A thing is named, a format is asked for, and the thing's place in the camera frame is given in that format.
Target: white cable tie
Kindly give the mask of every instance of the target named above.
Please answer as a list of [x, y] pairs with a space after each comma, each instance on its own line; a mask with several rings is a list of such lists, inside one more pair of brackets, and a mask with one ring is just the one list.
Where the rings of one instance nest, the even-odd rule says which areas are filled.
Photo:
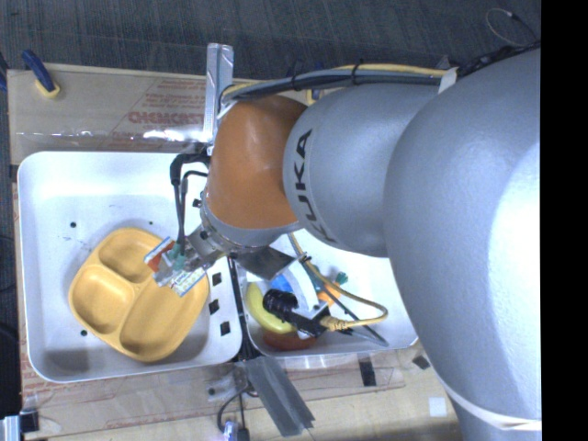
[[491, 412], [490, 410], [481, 408], [471, 401], [464, 399], [461, 395], [451, 389], [451, 387], [449, 387], [449, 385], [439, 377], [437, 372], [435, 373], [451, 400], [453, 400], [466, 412], [472, 414], [479, 420], [482, 420], [484, 423], [504, 431], [543, 431], [543, 424], [541, 420], [528, 420], [526, 418], [517, 418], [514, 416]]
[[447, 90], [458, 80], [458, 67], [451, 67], [441, 77], [438, 94]]

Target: yellow plate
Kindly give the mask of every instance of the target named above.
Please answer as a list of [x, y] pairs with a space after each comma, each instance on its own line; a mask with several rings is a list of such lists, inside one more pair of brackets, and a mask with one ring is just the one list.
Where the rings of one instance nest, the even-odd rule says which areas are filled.
[[143, 263], [161, 239], [124, 228], [87, 258], [69, 291], [75, 318], [121, 353], [144, 362], [171, 355], [184, 341], [209, 296], [205, 275], [184, 297], [159, 288]]

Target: yellow tray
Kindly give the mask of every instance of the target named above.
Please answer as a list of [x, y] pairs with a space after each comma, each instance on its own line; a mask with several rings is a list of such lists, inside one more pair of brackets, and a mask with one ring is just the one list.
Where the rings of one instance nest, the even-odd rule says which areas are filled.
[[121, 353], [144, 362], [171, 355], [209, 296], [205, 275], [184, 297], [159, 288], [143, 263], [161, 239], [124, 228], [112, 232], [75, 275], [69, 304], [75, 318]]

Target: dark floor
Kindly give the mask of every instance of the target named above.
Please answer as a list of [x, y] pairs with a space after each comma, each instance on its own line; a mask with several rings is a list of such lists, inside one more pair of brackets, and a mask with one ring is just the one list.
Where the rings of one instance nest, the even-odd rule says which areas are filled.
[[[509, 18], [502, 8], [522, 21]], [[462, 64], [541, 37], [541, 0], [0, 0], [0, 51], [47, 62], [203, 74], [209, 42], [235, 75], [284, 76], [357, 62]], [[19, 409], [6, 96], [0, 92], [0, 418]]]

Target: gray carpet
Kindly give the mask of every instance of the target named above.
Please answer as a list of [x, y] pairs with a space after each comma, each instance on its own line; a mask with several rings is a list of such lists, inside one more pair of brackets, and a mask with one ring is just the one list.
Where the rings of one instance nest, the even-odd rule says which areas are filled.
[[[0, 0], [0, 51], [14, 68], [34, 50], [47, 62], [203, 74], [209, 42], [235, 49], [235, 75], [285, 76], [366, 62], [462, 64], [501, 48], [486, 23], [528, 43], [541, 0]], [[0, 418], [18, 410], [17, 326], [6, 97], [0, 93]]]

